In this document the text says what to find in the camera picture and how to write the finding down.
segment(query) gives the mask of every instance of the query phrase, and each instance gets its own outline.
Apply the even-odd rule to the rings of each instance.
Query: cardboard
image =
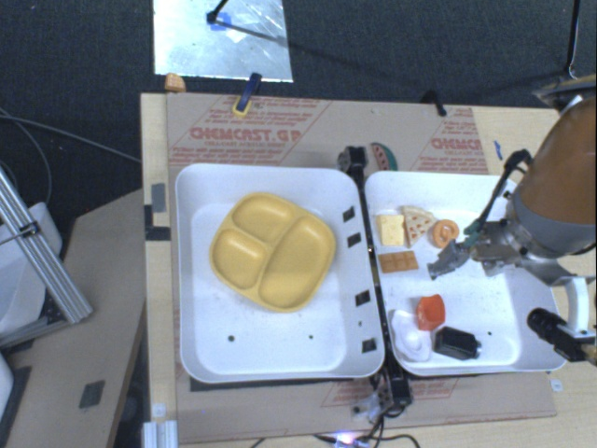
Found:
[[[335,167],[346,146],[368,150],[367,174],[379,170],[372,143],[389,148],[401,170],[487,174],[473,109],[431,105],[254,98],[245,119],[234,96],[167,97],[167,140],[173,251],[176,418],[181,443],[367,430],[353,407],[372,392],[368,380],[275,385],[202,385],[179,359],[174,181],[193,162]],[[412,427],[552,416],[542,373],[421,379],[414,403],[388,427]]]

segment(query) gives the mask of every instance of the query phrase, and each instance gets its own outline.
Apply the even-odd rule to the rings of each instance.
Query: toy pizza slice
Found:
[[[436,218],[429,211],[413,205],[403,206],[402,214],[409,247],[413,247],[436,222]]]

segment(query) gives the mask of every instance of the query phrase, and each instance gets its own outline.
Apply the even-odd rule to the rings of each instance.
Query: yellow plate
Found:
[[[319,217],[266,192],[245,196],[228,213],[209,251],[227,286],[277,312],[304,307],[326,277],[336,240]]]

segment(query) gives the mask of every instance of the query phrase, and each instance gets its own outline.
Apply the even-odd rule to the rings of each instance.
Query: silver metal plate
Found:
[[[187,77],[292,82],[282,0],[153,0],[155,71]]]

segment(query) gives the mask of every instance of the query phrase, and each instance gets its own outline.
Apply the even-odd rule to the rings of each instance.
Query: brown cylinder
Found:
[[[526,207],[560,222],[595,224],[595,133],[594,97],[562,115],[519,185]]]

